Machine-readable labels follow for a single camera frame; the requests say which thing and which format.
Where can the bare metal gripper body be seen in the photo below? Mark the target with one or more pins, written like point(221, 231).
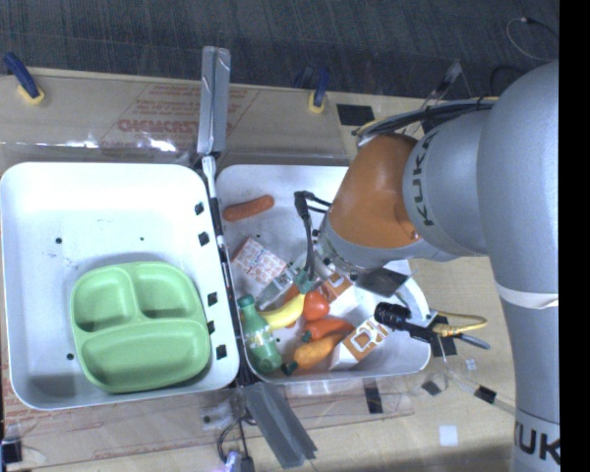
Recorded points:
point(309, 272)

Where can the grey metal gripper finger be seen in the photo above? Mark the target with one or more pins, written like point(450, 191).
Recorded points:
point(271, 293)

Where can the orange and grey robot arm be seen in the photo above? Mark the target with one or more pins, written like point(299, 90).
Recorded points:
point(472, 190)

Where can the yellow banana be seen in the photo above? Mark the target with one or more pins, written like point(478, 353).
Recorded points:
point(285, 313)

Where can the white packet with orange pattern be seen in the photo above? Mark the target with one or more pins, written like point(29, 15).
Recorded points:
point(256, 259)

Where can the white and orange carton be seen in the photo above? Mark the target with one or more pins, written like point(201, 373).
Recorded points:
point(366, 339)
point(341, 293)

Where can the green bottle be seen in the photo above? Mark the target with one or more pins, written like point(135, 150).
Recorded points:
point(261, 342)

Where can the red-orange carrot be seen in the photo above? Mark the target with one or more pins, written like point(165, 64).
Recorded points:
point(327, 327)

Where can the yellow-orange carrot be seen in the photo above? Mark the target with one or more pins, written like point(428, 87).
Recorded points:
point(317, 352)

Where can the orange sausage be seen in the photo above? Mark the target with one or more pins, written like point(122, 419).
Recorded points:
point(248, 208)

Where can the white plastic tray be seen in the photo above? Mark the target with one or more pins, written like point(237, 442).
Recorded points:
point(54, 204)
point(275, 185)

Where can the green divided plate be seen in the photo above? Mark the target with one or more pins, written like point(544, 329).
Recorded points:
point(137, 332)

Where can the brown cardboard board red print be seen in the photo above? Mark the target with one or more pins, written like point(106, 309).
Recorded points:
point(128, 116)

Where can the black cylinder on white bracket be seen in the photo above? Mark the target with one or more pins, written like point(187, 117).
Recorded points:
point(398, 317)

